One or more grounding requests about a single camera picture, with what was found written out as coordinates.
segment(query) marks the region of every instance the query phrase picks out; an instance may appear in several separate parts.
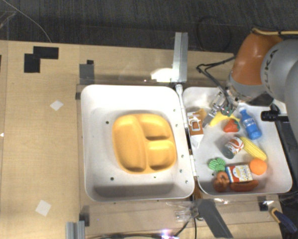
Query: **blue spray bottle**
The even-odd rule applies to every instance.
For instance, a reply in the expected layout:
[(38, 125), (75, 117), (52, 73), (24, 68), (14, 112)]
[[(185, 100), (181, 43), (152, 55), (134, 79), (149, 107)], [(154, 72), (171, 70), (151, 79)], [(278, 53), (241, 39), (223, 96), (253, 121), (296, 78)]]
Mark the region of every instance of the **blue spray bottle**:
[(258, 129), (255, 120), (249, 116), (246, 110), (241, 110), (240, 114), (242, 115), (242, 123), (247, 131), (248, 137), (251, 140), (258, 139), (262, 136), (262, 133)]

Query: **toy food item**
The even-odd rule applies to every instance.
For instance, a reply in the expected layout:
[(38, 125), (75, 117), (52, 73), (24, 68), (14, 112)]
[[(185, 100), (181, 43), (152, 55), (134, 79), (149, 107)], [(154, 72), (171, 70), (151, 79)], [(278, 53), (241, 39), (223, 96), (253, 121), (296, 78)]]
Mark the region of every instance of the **toy food item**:
[(252, 173), (247, 164), (226, 166), (225, 171), (228, 174), (230, 182), (246, 182), (253, 180)]
[(229, 178), (227, 173), (218, 172), (216, 179), (213, 182), (213, 187), (217, 192), (224, 192), (229, 184)]
[(249, 163), (249, 168), (252, 173), (257, 174), (257, 175), (262, 175), (267, 170), (267, 164), (265, 161), (263, 161), (259, 158), (254, 158)]
[(221, 158), (212, 159), (208, 164), (209, 169), (212, 169), (216, 172), (225, 171), (225, 161)]
[(224, 145), (223, 155), (229, 159), (232, 159), (243, 147), (243, 141), (238, 137), (234, 137)]
[(241, 110), (242, 123), (247, 131), (248, 137), (252, 140), (258, 139), (262, 136), (261, 131), (258, 129), (255, 120), (249, 116), (246, 110)]
[(210, 121), (209, 125), (210, 126), (214, 126), (217, 123), (219, 123), (222, 120), (228, 120), (228, 119), (234, 119), (237, 121), (240, 121), (240, 119), (238, 119), (237, 117), (235, 117), (233, 114), (231, 116), (225, 116), (223, 115), (221, 112), (217, 112), (215, 117)]
[(202, 121), (207, 116), (204, 109), (200, 109), (197, 112), (188, 113), (188, 125), (191, 137), (191, 143), (194, 147), (198, 148), (201, 143), (204, 132), (202, 128)]
[(255, 189), (258, 186), (258, 180), (248, 182), (234, 182), (229, 184), (231, 190), (236, 192), (247, 192)]
[(252, 155), (255, 158), (259, 158), (263, 161), (267, 159), (266, 154), (258, 147), (256, 146), (251, 140), (247, 139), (246, 137), (240, 137), (240, 139), (244, 143), (244, 150)]
[(240, 130), (240, 125), (234, 119), (230, 119), (223, 129), (223, 131), (226, 133), (238, 132), (239, 130)]

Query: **wooden table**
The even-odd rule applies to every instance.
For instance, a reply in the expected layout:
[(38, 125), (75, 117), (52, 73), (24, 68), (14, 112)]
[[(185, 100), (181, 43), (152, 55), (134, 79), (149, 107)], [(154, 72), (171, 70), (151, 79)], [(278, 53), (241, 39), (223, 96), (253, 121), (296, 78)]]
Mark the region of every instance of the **wooden table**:
[[(33, 46), (58, 47), (59, 58), (41, 59), (40, 73), (24, 73), (24, 54), (32, 54)], [(172, 67), (173, 51), (0, 41), (0, 55), (0, 134), (4, 133), (0, 136), (0, 239), (64, 239), (66, 222), (77, 222), (80, 212), (75, 99), (79, 64), (93, 60), (99, 80), (144, 81), (153, 70)], [(189, 52), (188, 78), (211, 86), (195, 66), (229, 56)], [(232, 62), (215, 68), (214, 76), (225, 81), (231, 66)], [(55, 101), (63, 103), (57, 111), (50, 107)], [(275, 206), (280, 207), (278, 198), (273, 197)], [(46, 216), (35, 211), (41, 200), (51, 205)], [(98, 209), (103, 210), (99, 212), (103, 231), (110, 227), (123, 230), (134, 222), (132, 214), (110, 214), (114, 208), (104, 205)], [(223, 214), (235, 238), (281, 237), (278, 224), (256, 205), (251, 210), (246, 207), (239, 215), (244, 222), (235, 222), (230, 211)], [(175, 228), (182, 226), (175, 223), (174, 215), (164, 219)], [(154, 229), (148, 226), (149, 215), (137, 222), (139, 230)], [(189, 227), (181, 238), (194, 237), (192, 224)], [(213, 238), (205, 222), (198, 222), (198, 227), (198, 235)]]

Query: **white sticker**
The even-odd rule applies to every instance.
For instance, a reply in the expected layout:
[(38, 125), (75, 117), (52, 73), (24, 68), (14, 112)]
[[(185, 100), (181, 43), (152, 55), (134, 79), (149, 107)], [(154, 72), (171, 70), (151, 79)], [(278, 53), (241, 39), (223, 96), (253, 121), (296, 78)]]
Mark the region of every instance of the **white sticker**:
[(36, 212), (38, 212), (39, 214), (41, 214), (43, 216), (47, 216), (50, 208), (51, 208), (50, 204), (48, 204), (44, 200), (40, 200), (40, 202), (36, 208)]
[(55, 101), (55, 102), (53, 102), (51, 105), (50, 105), (50, 107), (52, 108), (52, 109), (54, 109), (55, 111), (58, 111), (59, 110), (59, 108), (61, 107), (61, 106), (63, 106), (64, 104), (62, 103), (62, 102), (60, 102), (60, 101)]

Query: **toy sausage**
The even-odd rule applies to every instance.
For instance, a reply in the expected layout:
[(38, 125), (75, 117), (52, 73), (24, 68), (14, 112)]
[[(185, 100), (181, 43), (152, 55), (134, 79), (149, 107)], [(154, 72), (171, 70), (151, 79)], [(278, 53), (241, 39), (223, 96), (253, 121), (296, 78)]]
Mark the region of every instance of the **toy sausage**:
[(248, 182), (233, 182), (229, 184), (231, 190), (236, 192), (247, 192), (255, 189), (258, 186), (258, 180)]
[(224, 192), (229, 184), (227, 173), (221, 171), (217, 173), (216, 179), (213, 182), (213, 187), (217, 192)]

